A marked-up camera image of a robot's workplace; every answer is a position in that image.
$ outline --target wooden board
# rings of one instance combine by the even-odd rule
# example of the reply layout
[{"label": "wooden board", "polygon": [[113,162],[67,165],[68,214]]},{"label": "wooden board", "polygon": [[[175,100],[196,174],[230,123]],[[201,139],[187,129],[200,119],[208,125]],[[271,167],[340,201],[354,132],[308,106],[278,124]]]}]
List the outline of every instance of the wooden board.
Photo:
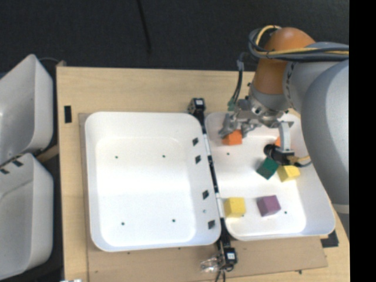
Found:
[{"label": "wooden board", "polygon": [[[246,72],[244,84],[252,77],[253,73]],[[182,112],[193,97],[205,99],[207,113],[223,111],[236,85],[237,72],[60,67],[57,81],[65,278],[90,282],[124,281],[125,278],[127,281],[213,279],[214,275],[200,272],[199,262],[215,253],[214,246],[106,253],[88,239],[78,114],[101,110]],[[243,86],[240,96],[246,94],[247,87]],[[66,107],[70,107],[72,115],[68,123],[65,122]],[[339,248],[328,249],[335,255],[333,263],[337,266],[333,271],[331,264],[326,267],[328,253],[321,248],[318,237],[234,241],[240,262],[227,276],[326,267],[315,270],[318,272],[310,281],[329,281],[327,277],[331,274],[336,281],[347,281],[348,242],[340,239],[343,240]],[[295,272],[285,274],[292,275],[291,279],[301,278]],[[315,275],[322,275],[323,280],[317,280]],[[234,281],[251,281],[243,279]]]}]

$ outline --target yellow block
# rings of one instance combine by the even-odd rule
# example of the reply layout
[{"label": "yellow block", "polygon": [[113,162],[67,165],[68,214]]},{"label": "yellow block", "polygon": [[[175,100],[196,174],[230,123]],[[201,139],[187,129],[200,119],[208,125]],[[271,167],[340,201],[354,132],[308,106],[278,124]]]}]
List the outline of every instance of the yellow block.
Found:
[{"label": "yellow block", "polygon": [[293,165],[279,166],[277,173],[280,176],[281,182],[294,180],[300,175],[299,168]]},{"label": "yellow block", "polygon": [[226,217],[241,217],[246,212],[246,202],[243,197],[230,197],[224,202]]}]

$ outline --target white tray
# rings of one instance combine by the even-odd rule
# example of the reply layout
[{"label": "white tray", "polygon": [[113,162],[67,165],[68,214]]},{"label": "white tray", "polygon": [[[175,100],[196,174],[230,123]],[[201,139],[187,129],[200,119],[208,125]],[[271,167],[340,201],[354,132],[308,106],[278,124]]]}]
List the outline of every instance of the white tray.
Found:
[{"label": "white tray", "polygon": [[53,134],[52,78],[35,55],[0,79],[0,165],[47,147]]},{"label": "white tray", "polygon": [[49,258],[52,250],[53,179],[31,154],[0,172],[0,280]]},{"label": "white tray", "polygon": [[216,198],[196,118],[94,113],[85,122],[85,145],[90,232],[100,249],[197,246],[219,238]]},{"label": "white tray", "polygon": [[[264,146],[275,142],[278,129],[263,126],[249,132],[242,145],[224,145],[218,131],[225,114],[209,114],[206,128],[221,197],[244,197],[246,201],[244,217],[226,219],[229,233],[244,241],[331,233],[334,215],[314,167],[300,169],[301,176],[296,180],[282,183],[277,173],[266,180],[256,170],[266,158]],[[284,115],[282,120],[294,121],[291,148],[297,156],[306,156],[299,118]],[[282,209],[272,216],[261,217],[256,199],[274,194]]]}]

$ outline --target green block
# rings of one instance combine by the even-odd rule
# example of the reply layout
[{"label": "green block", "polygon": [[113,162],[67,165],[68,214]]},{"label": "green block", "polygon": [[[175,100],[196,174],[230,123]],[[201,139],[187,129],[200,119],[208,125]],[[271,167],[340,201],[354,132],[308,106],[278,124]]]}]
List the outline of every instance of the green block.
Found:
[{"label": "green block", "polygon": [[256,172],[268,180],[273,174],[275,174],[275,172],[277,171],[277,168],[278,168],[278,163],[267,157],[264,160],[264,162],[261,164],[261,166],[256,170]]}]

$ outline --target cube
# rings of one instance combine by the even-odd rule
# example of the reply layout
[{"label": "cube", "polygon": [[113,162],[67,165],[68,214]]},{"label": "cube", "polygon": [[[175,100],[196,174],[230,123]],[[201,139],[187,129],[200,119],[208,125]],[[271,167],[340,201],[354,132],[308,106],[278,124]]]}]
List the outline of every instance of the cube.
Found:
[{"label": "cube", "polygon": [[259,197],[257,199],[257,207],[259,207],[258,209],[263,217],[276,214],[279,210],[281,210],[281,206],[276,195]]},{"label": "cube", "polygon": [[225,145],[238,145],[243,142],[243,134],[240,129],[234,130],[222,139],[222,143]]},{"label": "cube", "polygon": [[281,182],[294,180],[300,175],[299,168],[293,165],[279,166],[277,173],[280,176]]},{"label": "cube", "polygon": [[230,197],[223,206],[226,217],[241,217],[246,212],[246,202],[243,197]]},{"label": "cube", "polygon": [[261,164],[261,166],[256,170],[256,172],[268,180],[273,174],[275,174],[275,172],[277,171],[277,168],[278,168],[278,163],[267,157],[264,160],[264,162]]}]

